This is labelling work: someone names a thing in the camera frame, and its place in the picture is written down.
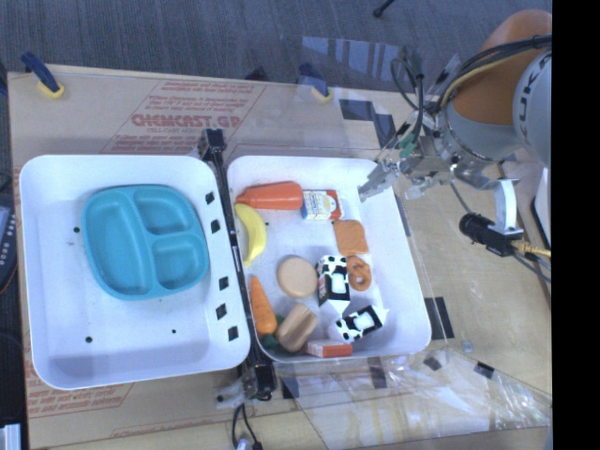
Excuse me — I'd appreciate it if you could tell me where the brown pretzel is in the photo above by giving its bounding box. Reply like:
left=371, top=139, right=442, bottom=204
left=345, top=254, right=373, bottom=293

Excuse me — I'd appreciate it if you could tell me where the orange bread slice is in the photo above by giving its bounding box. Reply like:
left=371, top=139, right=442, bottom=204
left=332, top=218, right=370, bottom=258

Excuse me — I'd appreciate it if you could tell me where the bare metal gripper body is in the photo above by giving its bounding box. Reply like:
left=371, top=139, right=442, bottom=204
left=397, top=110, right=471, bottom=183

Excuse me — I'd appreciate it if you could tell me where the black cylinder on white bracket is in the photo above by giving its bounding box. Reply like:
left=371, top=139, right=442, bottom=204
left=457, top=178, right=526, bottom=258

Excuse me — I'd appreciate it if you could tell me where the black block with thin wires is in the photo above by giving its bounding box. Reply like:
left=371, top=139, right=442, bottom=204
left=237, top=360, right=278, bottom=401
left=196, top=127, right=229, bottom=159

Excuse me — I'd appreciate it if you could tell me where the tan round biscuit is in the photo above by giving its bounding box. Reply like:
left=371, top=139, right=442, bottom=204
left=276, top=255, right=320, bottom=300

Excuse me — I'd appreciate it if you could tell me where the orange carrot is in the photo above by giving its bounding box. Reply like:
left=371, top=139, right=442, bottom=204
left=248, top=274, right=285, bottom=349

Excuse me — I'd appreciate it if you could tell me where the tan bread roll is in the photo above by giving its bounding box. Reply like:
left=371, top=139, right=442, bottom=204
left=274, top=302, right=319, bottom=353

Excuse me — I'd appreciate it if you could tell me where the yellow banana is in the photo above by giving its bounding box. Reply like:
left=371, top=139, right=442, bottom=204
left=233, top=202, right=268, bottom=268

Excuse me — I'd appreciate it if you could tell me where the brown cardboard board red print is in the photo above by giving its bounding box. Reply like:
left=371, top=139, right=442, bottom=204
left=7, top=63, right=553, bottom=450

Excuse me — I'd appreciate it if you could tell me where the orange and white box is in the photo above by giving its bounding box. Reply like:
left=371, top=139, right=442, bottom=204
left=303, top=338, right=354, bottom=360

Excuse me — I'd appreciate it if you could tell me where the cow print milk carton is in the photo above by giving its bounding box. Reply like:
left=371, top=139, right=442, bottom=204
left=316, top=254, right=353, bottom=308
left=334, top=303, right=391, bottom=345

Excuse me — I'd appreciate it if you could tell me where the blue divided plate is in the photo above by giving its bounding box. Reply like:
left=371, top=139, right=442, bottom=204
left=80, top=184, right=211, bottom=301

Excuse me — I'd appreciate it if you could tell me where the white plastic tray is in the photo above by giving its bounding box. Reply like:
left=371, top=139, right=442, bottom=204
left=226, top=155, right=433, bottom=364
left=18, top=154, right=252, bottom=391

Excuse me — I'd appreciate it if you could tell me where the white and orange small carton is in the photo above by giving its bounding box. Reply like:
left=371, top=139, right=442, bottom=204
left=300, top=188, right=345, bottom=222

